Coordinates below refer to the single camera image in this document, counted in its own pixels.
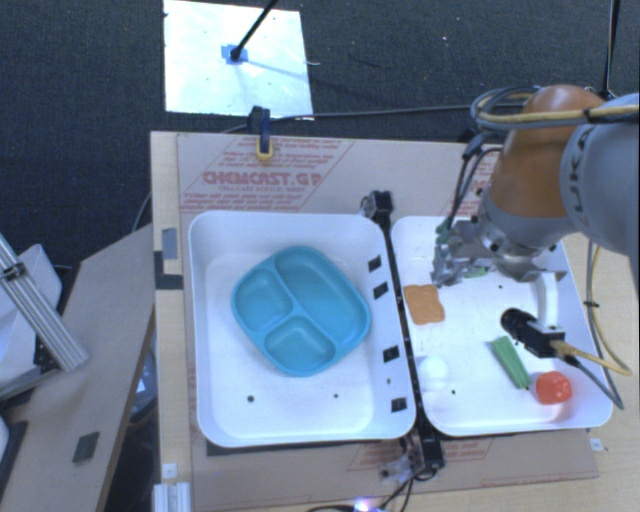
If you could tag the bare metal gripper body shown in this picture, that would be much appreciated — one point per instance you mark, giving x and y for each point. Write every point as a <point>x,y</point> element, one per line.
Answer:
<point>475,245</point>

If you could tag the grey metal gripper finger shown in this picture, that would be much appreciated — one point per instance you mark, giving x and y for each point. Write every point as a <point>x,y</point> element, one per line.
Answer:
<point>457,272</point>
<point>439,267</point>

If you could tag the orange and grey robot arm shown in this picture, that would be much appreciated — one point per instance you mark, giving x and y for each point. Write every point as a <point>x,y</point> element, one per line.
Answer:
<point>535,165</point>

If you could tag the orange toast slice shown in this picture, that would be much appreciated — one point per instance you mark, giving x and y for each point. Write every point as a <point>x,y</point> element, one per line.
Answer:
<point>424,304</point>

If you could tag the thin black and white rod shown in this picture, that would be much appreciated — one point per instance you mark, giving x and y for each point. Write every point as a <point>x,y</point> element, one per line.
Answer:
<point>400,300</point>

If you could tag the white egg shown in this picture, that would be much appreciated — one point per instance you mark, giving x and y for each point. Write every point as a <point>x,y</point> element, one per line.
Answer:
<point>433,372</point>

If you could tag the green toy vegetable stick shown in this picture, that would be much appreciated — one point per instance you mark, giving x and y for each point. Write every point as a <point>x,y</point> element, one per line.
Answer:
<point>510,362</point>

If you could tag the white plastic tray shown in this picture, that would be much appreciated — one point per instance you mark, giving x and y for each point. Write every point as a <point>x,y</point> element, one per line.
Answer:
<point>475,400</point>
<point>300,410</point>

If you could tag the blue divided plate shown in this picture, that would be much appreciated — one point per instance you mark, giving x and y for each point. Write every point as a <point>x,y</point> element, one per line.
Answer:
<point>300,310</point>

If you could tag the orange-red cube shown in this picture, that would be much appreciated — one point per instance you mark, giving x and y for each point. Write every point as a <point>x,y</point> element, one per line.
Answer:
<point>553,387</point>

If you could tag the brown cardboard board red print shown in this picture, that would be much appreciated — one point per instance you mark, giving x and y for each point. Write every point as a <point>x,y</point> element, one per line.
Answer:
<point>310,190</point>

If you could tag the black cylinder on white bracket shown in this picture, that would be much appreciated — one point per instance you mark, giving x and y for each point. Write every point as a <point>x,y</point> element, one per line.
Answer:
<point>530,330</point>

